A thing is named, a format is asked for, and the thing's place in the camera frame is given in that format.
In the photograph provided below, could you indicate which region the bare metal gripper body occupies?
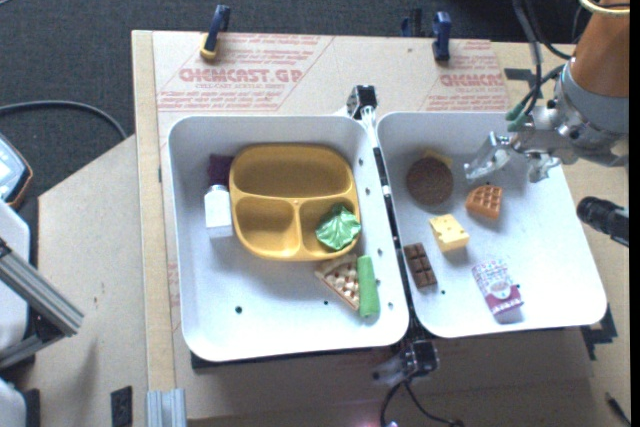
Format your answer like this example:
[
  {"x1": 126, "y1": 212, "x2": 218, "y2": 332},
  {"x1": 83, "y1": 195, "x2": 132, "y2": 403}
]
[{"x1": 511, "y1": 104, "x2": 630, "y2": 169}]

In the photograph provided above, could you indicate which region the orange waffle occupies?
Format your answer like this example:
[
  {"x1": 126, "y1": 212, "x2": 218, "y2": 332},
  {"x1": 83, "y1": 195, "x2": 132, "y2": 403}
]
[{"x1": 464, "y1": 183, "x2": 504, "y2": 221}]

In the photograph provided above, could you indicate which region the brown round patty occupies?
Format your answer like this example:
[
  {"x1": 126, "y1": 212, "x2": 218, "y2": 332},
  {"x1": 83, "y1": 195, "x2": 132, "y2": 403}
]
[{"x1": 405, "y1": 156, "x2": 455, "y2": 208}]

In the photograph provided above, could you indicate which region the yellow cheese wedge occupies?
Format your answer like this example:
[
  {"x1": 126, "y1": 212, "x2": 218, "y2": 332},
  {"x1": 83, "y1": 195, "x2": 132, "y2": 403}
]
[{"x1": 428, "y1": 213, "x2": 472, "y2": 255}]

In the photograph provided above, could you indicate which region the white plastic tray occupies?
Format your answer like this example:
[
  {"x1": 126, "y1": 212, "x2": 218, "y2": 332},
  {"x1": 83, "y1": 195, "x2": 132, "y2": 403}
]
[
  {"x1": 167, "y1": 114, "x2": 411, "y2": 363},
  {"x1": 375, "y1": 110, "x2": 609, "y2": 340}
]

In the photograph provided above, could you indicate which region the thin black and white rod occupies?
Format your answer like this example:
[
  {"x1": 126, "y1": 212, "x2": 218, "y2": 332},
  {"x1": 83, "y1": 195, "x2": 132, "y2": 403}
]
[{"x1": 366, "y1": 113, "x2": 418, "y2": 344}]

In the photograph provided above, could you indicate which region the brown chocolate bar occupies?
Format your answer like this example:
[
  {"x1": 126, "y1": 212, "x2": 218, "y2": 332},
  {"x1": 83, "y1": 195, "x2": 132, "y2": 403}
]
[{"x1": 402, "y1": 242, "x2": 439, "y2": 291}]

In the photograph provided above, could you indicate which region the pink and white carton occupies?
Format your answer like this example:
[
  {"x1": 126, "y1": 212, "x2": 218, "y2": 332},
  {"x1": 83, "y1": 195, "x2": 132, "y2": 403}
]
[{"x1": 470, "y1": 258, "x2": 526, "y2": 325}]

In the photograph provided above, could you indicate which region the green lettuce leaf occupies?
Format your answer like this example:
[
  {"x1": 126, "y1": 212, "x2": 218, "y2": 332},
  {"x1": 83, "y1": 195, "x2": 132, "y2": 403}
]
[{"x1": 314, "y1": 202, "x2": 363, "y2": 253}]

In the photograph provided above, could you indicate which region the green cylinder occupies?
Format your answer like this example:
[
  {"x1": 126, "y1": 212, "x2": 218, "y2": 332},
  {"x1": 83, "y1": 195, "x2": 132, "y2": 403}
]
[{"x1": 356, "y1": 254, "x2": 382, "y2": 320}]

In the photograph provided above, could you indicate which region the pizza slice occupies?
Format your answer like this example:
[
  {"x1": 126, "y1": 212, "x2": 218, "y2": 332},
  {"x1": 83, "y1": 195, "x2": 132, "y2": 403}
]
[{"x1": 314, "y1": 254, "x2": 362, "y2": 313}]

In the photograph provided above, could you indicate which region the yellow divided plate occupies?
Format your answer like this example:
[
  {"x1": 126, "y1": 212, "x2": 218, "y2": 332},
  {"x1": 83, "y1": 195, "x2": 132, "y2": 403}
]
[{"x1": 228, "y1": 143, "x2": 363, "y2": 263}]

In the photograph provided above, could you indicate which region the brown cardboard board red print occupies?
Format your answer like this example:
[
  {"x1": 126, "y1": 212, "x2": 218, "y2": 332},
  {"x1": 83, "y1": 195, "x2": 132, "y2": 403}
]
[{"x1": 130, "y1": 29, "x2": 631, "y2": 422}]

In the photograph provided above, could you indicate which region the dark purple block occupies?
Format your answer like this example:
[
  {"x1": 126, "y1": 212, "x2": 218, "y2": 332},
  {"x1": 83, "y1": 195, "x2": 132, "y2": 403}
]
[{"x1": 207, "y1": 153, "x2": 237, "y2": 187}]

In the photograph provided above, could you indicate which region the white bottle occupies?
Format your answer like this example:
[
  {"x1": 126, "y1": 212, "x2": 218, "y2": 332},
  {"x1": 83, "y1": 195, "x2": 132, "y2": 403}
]
[{"x1": 203, "y1": 183, "x2": 235, "y2": 239}]

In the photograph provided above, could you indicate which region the black cylinder on white bracket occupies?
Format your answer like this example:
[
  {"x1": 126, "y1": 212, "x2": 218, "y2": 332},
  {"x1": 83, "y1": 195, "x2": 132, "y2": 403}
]
[{"x1": 576, "y1": 196, "x2": 631, "y2": 247}]

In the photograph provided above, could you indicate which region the black block with thin wires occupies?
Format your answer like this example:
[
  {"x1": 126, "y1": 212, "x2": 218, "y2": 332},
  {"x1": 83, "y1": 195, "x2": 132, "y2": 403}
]
[
  {"x1": 345, "y1": 84, "x2": 378, "y2": 121},
  {"x1": 398, "y1": 339, "x2": 442, "y2": 377}
]

